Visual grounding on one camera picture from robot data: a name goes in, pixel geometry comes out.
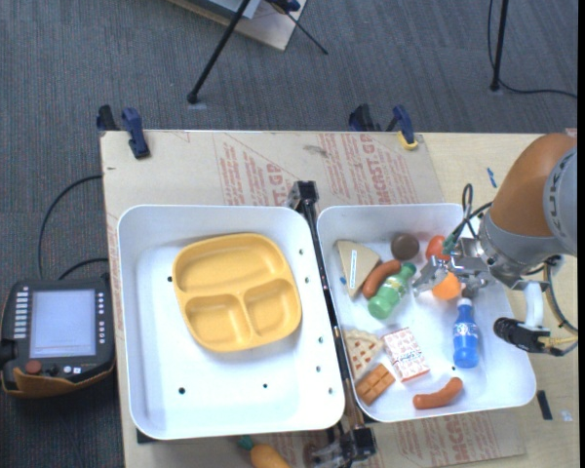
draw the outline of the toy bread slice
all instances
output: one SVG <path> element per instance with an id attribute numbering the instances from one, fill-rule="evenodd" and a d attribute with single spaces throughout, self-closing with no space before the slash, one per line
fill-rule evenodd
<path id="1" fill-rule="evenodd" d="M 358 293 L 381 258 L 370 248 L 353 241 L 336 241 L 346 289 L 352 298 Z"/>
<path id="2" fill-rule="evenodd" d="M 367 371 L 369 364 L 379 354 L 384 343 L 376 334 L 367 331 L 344 330 L 342 333 L 355 380 Z"/>

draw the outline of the tripod leg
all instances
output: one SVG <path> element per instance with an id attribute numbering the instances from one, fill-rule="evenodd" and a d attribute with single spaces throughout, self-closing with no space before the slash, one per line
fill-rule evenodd
<path id="1" fill-rule="evenodd" d="M 328 55 L 328 54 L 329 54 L 329 53 L 328 53 L 328 51 L 325 49 L 325 47 L 323 47 L 323 46 L 322 46 L 322 45 L 321 45 L 319 42 L 317 42 L 317 41 L 315 40 L 315 38 L 314 38 L 314 37 L 313 37 L 313 36 L 312 36 L 310 33 L 308 33 L 308 32 L 305 30 L 305 28 L 304 28 L 304 27 L 303 27 L 301 24 L 299 24 L 299 21 L 298 21 L 298 20 L 296 20 L 296 19 L 295 19 L 293 16 L 291 16 L 291 15 L 290 15 L 290 14 L 288 14 L 288 13 L 286 13 L 286 15 L 287 15 L 289 18 L 291 18 L 292 22 L 294 22 L 294 23 L 296 24 L 296 26 L 297 26 L 297 27 L 298 27 L 298 28 L 299 28 L 301 31 L 303 31 L 303 32 L 306 34 L 306 36 L 307 36 L 307 37 L 308 37 L 310 40 L 312 40 L 312 41 L 313 41 L 313 42 L 316 44 L 316 46 L 317 46 L 319 49 L 321 49 L 321 50 L 323 51 L 323 54 L 325 54 L 325 55 Z"/>
<path id="2" fill-rule="evenodd" d="M 211 69 L 213 69 L 213 66 L 215 65 L 215 62 L 218 59 L 219 54 L 223 50 L 223 47 L 225 47 L 227 40 L 234 31 L 234 28 L 236 27 L 236 24 L 238 24 L 238 21 L 241 20 L 241 17 L 243 16 L 245 9 L 247 9 L 247 6 L 250 4 L 250 1 L 251 0 L 243 0 L 240 7 L 236 11 L 236 14 L 234 14 L 234 17 L 227 25 L 225 33 L 223 33 L 223 36 L 221 37 L 220 41 L 218 42 L 218 45 L 216 46 L 216 49 L 214 49 L 213 55 L 208 61 L 208 64 L 206 64 L 206 67 L 204 68 L 202 75 L 199 77 L 199 80 L 197 80 L 197 83 L 195 84 L 195 87 L 193 87 L 193 90 L 190 91 L 188 96 L 186 96 L 186 100 L 188 100 L 189 104 L 195 104 L 197 102 L 197 93 L 202 88 L 202 85 L 206 81 L 206 78 L 208 78 L 208 75 L 210 74 Z"/>
<path id="3" fill-rule="evenodd" d="M 503 40 L 505 39 L 505 21 L 507 20 L 507 6 L 509 0 L 503 0 L 500 8 L 500 25 L 498 27 L 498 41 L 496 42 L 496 60 L 494 61 L 494 77 L 491 80 L 489 88 L 496 92 L 499 89 L 498 76 L 500 74 L 500 57 L 503 53 Z"/>

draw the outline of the black tripod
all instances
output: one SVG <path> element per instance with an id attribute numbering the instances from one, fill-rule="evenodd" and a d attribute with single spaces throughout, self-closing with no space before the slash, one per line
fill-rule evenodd
<path id="1" fill-rule="evenodd" d="M 219 54 L 223 50 L 223 47 L 225 47 L 227 40 L 229 39 L 230 35 L 234 31 L 234 28 L 236 27 L 236 24 L 238 24 L 238 21 L 241 20 L 241 17 L 243 16 L 243 13 L 245 12 L 245 9 L 249 5 L 250 1 L 251 0 L 243 0 L 241 2 L 241 5 L 239 6 L 236 13 L 234 14 L 234 17 L 232 18 L 230 23 L 227 25 L 227 28 L 225 29 L 223 36 L 219 40 L 218 45 L 216 46 L 216 49 L 214 49 L 213 55 L 211 56 L 210 60 L 208 61 L 208 64 L 206 64 L 206 67 L 204 68 L 202 75 L 199 77 L 199 80 L 197 80 L 197 83 L 195 84 L 195 87 L 193 87 L 193 90 L 189 92 L 188 96 L 186 96 L 186 100 L 188 100 L 189 104 L 197 103 L 197 93 L 202 88 L 202 85 L 206 81 L 206 78 L 208 78 L 208 75 L 210 74 L 211 69 L 213 69 L 213 66 L 215 65 L 215 62 L 218 59 Z M 291 18 L 291 20 L 294 22 L 294 24 L 299 29 L 301 29 L 301 31 L 303 31 L 323 51 L 324 54 L 326 54 L 328 52 L 323 47 L 321 47 L 319 42 L 317 42 L 305 29 L 303 29 L 303 27 L 301 27 L 301 24 L 299 24 L 299 22 L 295 18 L 293 18 L 293 16 L 291 16 L 289 14 L 289 9 L 293 9 L 293 10 L 299 9 L 299 6 L 298 6 L 298 3 L 296 2 L 296 0 L 292 0 L 292 2 L 290 2 L 290 0 L 267 0 L 267 1 L 280 14 L 286 14 L 289 18 Z"/>
<path id="2" fill-rule="evenodd" d="M 507 20 L 507 6 L 509 0 L 503 0 L 503 4 L 500 8 L 500 24 L 498 26 L 498 41 L 496 42 L 496 60 L 494 61 L 494 76 L 491 79 L 489 88 L 496 92 L 500 88 L 499 75 L 500 75 L 500 57 L 503 54 L 503 41 L 505 39 L 505 21 Z"/>

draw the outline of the brown ball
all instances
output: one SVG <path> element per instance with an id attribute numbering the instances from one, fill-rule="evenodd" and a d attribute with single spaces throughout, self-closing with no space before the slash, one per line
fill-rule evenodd
<path id="1" fill-rule="evenodd" d="M 390 251 L 399 260 L 410 260 L 420 251 L 420 243 L 413 235 L 401 232 L 392 239 Z"/>

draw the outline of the blue clamp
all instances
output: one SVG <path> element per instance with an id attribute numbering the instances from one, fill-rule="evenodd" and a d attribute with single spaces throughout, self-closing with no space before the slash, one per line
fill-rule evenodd
<path id="1" fill-rule="evenodd" d="M 280 14 L 288 14 L 290 12 L 297 12 L 301 8 L 301 4 L 297 0 L 264 0 L 270 3 L 276 11 Z"/>
<path id="2" fill-rule="evenodd" d="M 399 142 L 409 151 L 415 149 L 418 142 L 414 138 L 413 126 L 408 112 L 401 104 L 397 104 L 392 109 L 392 114 L 394 115 L 394 118 L 392 118 L 392 121 L 388 124 L 386 132 L 392 132 L 392 129 L 394 129 L 397 123 L 400 123 L 401 129 L 399 130 Z"/>
<path id="3" fill-rule="evenodd" d="M 132 135 L 128 144 L 133 150 L 135 158 L 140 159 L 149 156 L 149 147 L 147 147 L 147 142 L 145 142 L 143 126 L 138 111 L 133 107 L 126 107 L 121 113 L 121 119 L 124 120 L 126 130 Z"/>

